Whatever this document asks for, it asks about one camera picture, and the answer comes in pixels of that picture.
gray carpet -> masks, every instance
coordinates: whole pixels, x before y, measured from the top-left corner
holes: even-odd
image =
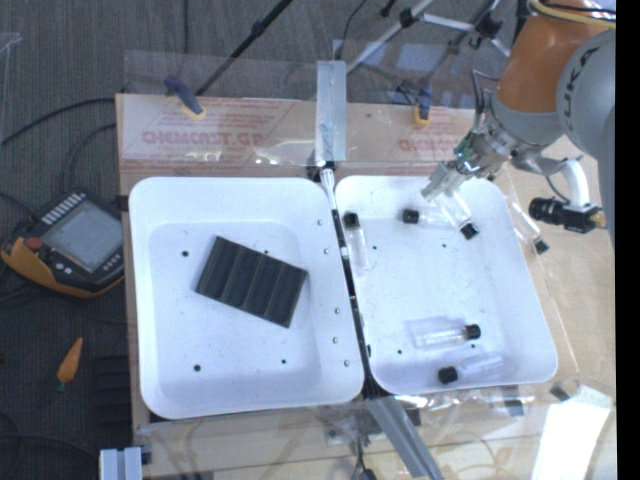
[[[0,145],[0,238],[27,217],[28,208],[72,186],[107,201],[118,194],[115,130],[90,135],[115,123],[111,101],[83,104],[16,134],[22,127],[65,106],[112,99],[123,90],[161,93],[161,70],[138,76],[144,62],[136,63],[127,52],[165,59],[169,54],[171,62],[187,67],[204,57],[207,69],[215,68],[279,1],[0,0],[0,32],[22,36],[11,49],[7,71],[2,129],[9,140]],[[242,58],[307,67],[329,60],[361,1],[294,0]],[[354,58],[362,45],[392,26],[404,7],[421,0],[398,0],[384,19],[379,11],[387,1],[367,0],[351,20],[343,60]],[[436,0],[429,11],[468,21],[486,1]],[[499,35],[504,43],[510,44],[514,26],[515,9]],[[468,38],[459,39],[456,31],[421,23],[402,30],[391,42],[385,65],[379,66],[382,73],[363,69],[350,75],[349,100],[389,102],[389,91],[404,78],[415,82],[427,73],[434,104],[471,106],[470,69],[497,75],[504,57],[487,42],[474,50]],[[452,41],[459,42],[460,50],[447,56]],[[393,52],[404,44],[426,48],[420,51],[430,57],[421,60],[422,67],[397,69]],[[241,67],[236,66],[238,73]],[[189,80],[193,90],[208,75],[204,69],[194,73]],[[286,87],[254,82],[243,87],[255,94],[234,94],[237,86],[225,85],[223,79],[207,94],[313,96],[307,85],[297,87],[293,81]],[[0,277],[0,434],[24,436],[0,437],[0,477],[95,478],[100,449],[130,444],[126,423],[100,423],[94,377],[96,360],[128,352],[124,289],[119,285],[97,299],[79,301],[32,286],[8,269]],[[57,393],[57,367],[79,336],[85,344],[78,375],[64,393]]]

metal pole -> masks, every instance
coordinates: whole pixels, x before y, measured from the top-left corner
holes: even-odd
[[[365,400],[365,407],[384,430],[413,478],[428,476],[431,480],[444,480],[437,462],[397,398]]]
[[[415,14],[422,12],[427,6],[431,5],[435,0],[421,0],[418,5],[415,6]],[[347,74],[356,69],[362,62],[364,62],[367,58],[369,58],[372,54],[374,54],[380,46],[386,43],[389,39],[395,36],[400,30],[402,30],[402,25],[400,22],[397,22],[393,25],[389,30],[387,30],[384,34],[382,34],[377,41],[373,43],[369,43],[369,45],[365,48],[365,50],[358,56],[358,58],[353,61],[351,64],[347,66]]]
[[[262,20],[257,21],[251,27],[251,34],[238,46],[229,57],[222,63],[222,65],[209,77],[209,79],[202,84],[202,86],[196,91],[196,96],[202,96],[214,82],[222,76],[222,74],[231,67],[242,53],[253,44],[253,42],[262,35],[269,25],[284,11],[287,6],[293,2],[293,0],[280,0],[278,4],[271,10],[271,12]]]

black cable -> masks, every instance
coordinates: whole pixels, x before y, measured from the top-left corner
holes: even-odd
[[[101,132],[109,130],[111,128],[115,128],[116,126],[117,126],[117,123],[109,123],[109,124],[100,126],[75,144],[75,146],[69,153],[69,156],[67,157],[67,162],[65,163],[65,166],[62,169],[62,190],[64,192],[68,192],[69,190],[71,190],[71,187],[69,186],[69,180],[71,179],[71,169],[73,167],[73,163],[75,162],[76,156],[78,156],[78,153],[80,152],[80,150],[84,146],[86,146],[89,142],[91,142],[91,140],[97,137]]]
[[[574,6],[574,5],[552,4],[552,3],[549,3],[549,2],[543,2],[543,3],[544,3],[544,5],[545,5],[546,7],[553,7],[554,9],[563,9],[563,10],[566,10],[566,11],[576,11],[576,12],[603,12],[603,13],[606,13],[606,14],[616,14],[615,9],[602,9],[602,8],[600,8],[600,7],[596,7],[596,8],[593,8],[593,7],[576,7],[576,6]],[[595,16],[594,16],[594,18],[596,18],[596,19],[603,19],[603,20],[604,20],[604,19],[609,19],[609,20],[611,20],[611,18],[606,18],[606,17],[598,18],[598,17],[595,17]]]
[[[184,43],[182,45],[182,58],[178,69],[176,69],[175,78],[180,80],[182,78],[182,71],[187,61],[187,55],[189,54],[189,43],[191,42],[191,34],[189,31],[189,0],[182,0],[182,28],[184,30]],[[166,96],[172,96],[174,93],[171,89],[167,89]]]
[[[32,208],[31,205],[29,205],[28,203],[25,203],[24,201],[22,201],[21,199],[18,199],[15,196],[12,196],[11,194],[9,194],[8,192],[5,192],[4,190],[0,190],[0,197],[4,197],[5,199],[8,199],[9,201],[20,206],[21,208],[27,210],[29,213],[35,213],[35,209]]]
[[[51,293],[51,295],[60,295],[62,296],[62,294],[58,294],[58,293]],[[90,320],[94,320],[96,322],[99,322],[101,324],[108,324],[108,325],[127,325],[128,321],[126,318],[124,319],[118,319],[118,318],[103,318],[97,315],[94,315],[93,313],[95,312],[95,310],[85,310],[84,308],[80,307],[80,305],[78,305],[77,303],[75,303],[75,301],[67,301],[69,302],[69,305],[72,307],[72,309],[74,309],[75,311],[77,311],[78,313],[80,313],[82,316],[89,318]]]
[[[407,105],[416,104],[416,102],[411,99],[411,94],[409,94],[409,91],[402,87],[402,85],[398,85],[398,87],[396,88],[396,92],[399,92],[400,94],[402,94],[402,96],[404,96],[404,99],[407,100]]]
[[[362,447],[362,438],[356,439],[356,467],[351,475],[352,480],[376,480],[376,475],[364,465],[364,450]]]
[[[15,289],[11,293],[3,294],[0,296],[0,304],[2,304],[2,309],[9,308],[9,304],[15,306],[15,304],[20,304],[26,302],[29,299],[34,298],[35,296],[39,296],[40,290],[36,286],[22,286],[20,288]]]
[[[238,58],[244,53],[244,51],[253,44],[253,42],[260,37],[265,30],[273,23],[273,21],[280,16],[280,14],[291,4],[293,0],[280,0],[276,6],[265,16],[261,21],[257,21],[251,27],[251,33],[240,45],[226,58],[222,65],[216,69],[216,71],[200,86],[195,92],[196,96],[202,96],[205,92],[211,88],[211,86],[220,78],[223,73],[231,67],[231,65],[238,60]]]
[[[67,105],[66,107],[59,108],[57,110],[54,110],[53,112],[49,112],[48,114],[45,114],[42,117],[39,117],[38,119],[36,119],[32,123],[29,123],[28,125],[20,128],[18,131],[13,132],[11,135],[6,137],[2,141],[2,144],[3,145],[7,144],[8,142],[14,140],[16,137],[18,137],[19,135],[22,135],[24,132],[26,132],[27,130],[30,130],[34,126],[37,126],[40,123],[43,123],[44,121],[48,121],[52,117],[55,117],[55,116],[57,116],[59,114],[62,114],[63,112],[67,112],[69,110],[73,110],[75,108],[84,107],[84,106],[87,106],[87,105],[93,105],[93,104],[96,104],[96,103],[114,103],[114,102],[115,102],[115,100],[113,98],[94,98],[94,99],[90,99],[90,100],[80,101],[78,103],[73,103],[71,105]]]
[[[90,450],[87,450],[86,448],[83,448],[80,445],[77,445],[75,443],[72,443],[71,441],[66,441],[64,439],[60,439],[58,437],[51,437],[51,436],[45,436],[45,435],[39,435],[39,434],[23,434],[21,432],[13,432],[13,433],[5,433],[5,434],[0,434],[0,439],[23,439],[23,440],[34,440],[34,441],[44,441],[46,443],[51,443],[51,444],[59,444],[62,446],[65,446],[67,448],[70,448],[72,450],[75,450],[77,452],[80,452],[82,454],[84,454],[86,457],[89,457],[93,460],[98,460],[98,456],[93,453]]]
[[[0,303],[3,304],[2,309],[5,309],[7,307],[7,302],[15,304],[16,301],[14,299],[25,296],[31,297],[32,295],[35,295],[37,292],[39,292],[40,289],[39,286],[18,275],[15,271],[10,270],[7,263],[3,260],[0,260],[0,281],[9,272],[13,273],[15,277],[14,279],[9,280],[8,283],[6,283],[9,285],[13,285],[11,286],[10,290],[0,292]]]
[[[338,45],[338,48],[336,49],[336,52],[333,56],[334,60],[340,60],[342,58],[342,50],[344,49],[344,42],[347,40],[347,33],[349,32],[349,25],[351,24],[351,20],[354,18],[354,16],[356,14],[358,14],[358,12],[360,11],[360,9],[362,9],[362,6],[367,2],[367,0],[362,0],[358,6],[354,9],[354,11],[351,13],[351,16],[349,16],[349,18],[347,19],[347,23],[344,26],[344,32],[342,34],[342,41],[340,42],[340,44]]]
[[[549,184],[549,187],[551,187],[551,190],[553,190],[555,194],[565,202],[565,204],[568,203],[569,198],[556,188],[556,186],[553,184],[553,181],[551,181],[551,176],[546,176],[546,180],[547,180],[547,183]]]
[[[3,411],[0,411],[0,416],[11,424],[16,434],[20,433],[20,427],[18,427],[18,424],[15,422],[15,420],[11,416],[9,416],[6,412],[3,412]],[[9,471],[4,475],[3,478],[11,478],[13,474],[16,472],[16,470],[18,469],[18,464],[20,463],[20,455],[22,455],[23,448],[24,448],[24,441],[22,439],[19,439],[18,450],[16,451],[16,456],[13,459],[13,464],[11,465],[11,467],[9,468]]]

clear plastic tube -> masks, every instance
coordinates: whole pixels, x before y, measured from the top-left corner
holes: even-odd
[[[413,343],[420,349],[453,347],[479,337],[480,327],[477,324],[432,327],[424,323],[413,328]]]
[[[352,268],[355,271],[370,270],[371,262],[369,261],[367,241],[364,236],[364,230],[360,226],[358,215],[356,213],[345,213],[343,221],[344,238],[349,249]]]
[[[461,381],[464,383],[484,381],[504,371],[504,357],[497,352],[470,357],[455,366],[438,370],[438,379],[443,384]]]
[[[509,205],[509,211],[516,235],[521,242],[531,245],[538,254],[542,254],[549,249],[547,243],[542,239],[540,228],[518,203],[512,201]]]
[[[478,229],[471,222],[471,211],[457,192],[451,195],[440,193],[433,198],[433,204],[420,210],[406,209],[402,214],[406,224],[435,228],[453,226],[469,240],[478,234]]]
[[[471,211],[460,194],[451,195],[441,193],[433,198],[445,218],[459,230],[468,240],[478,234],[477,228],[471,222]]]

black vial cap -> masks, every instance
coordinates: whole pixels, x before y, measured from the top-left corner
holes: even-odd
[[[462,226],[462,228],[460,229],[460,232],[463,234],[463,236],[467,240],[471,240],[474,236],[476,236],[479,233],[478,228],[475,227],[472,222],[469,222],[468,224],[465,224],[464,226]]]
[[[438,379],[443,384],[449,384],[458,380],[458,372],[453,366],[447,366],[438,370]]]
[[[344,214],[344,226],[348,229],[360,227],[360,220],[358,220],[357,213],[345,213]]]
[[[402,212],[402,222],[405,224],[417,224],[420,220],[420,212],[417,210],[405,210]]]
[[[480,337],[480,326],[477,324],[465,325],[468,340],[477,340]]]
[[[545,242],[544,240],[540,239],[538,241],[536,241],[533,246],[536,248],[536,252],[538,254],[542,254],[543,252],[546,252],[549,250],[549,245],[547,244],[547,242]]]

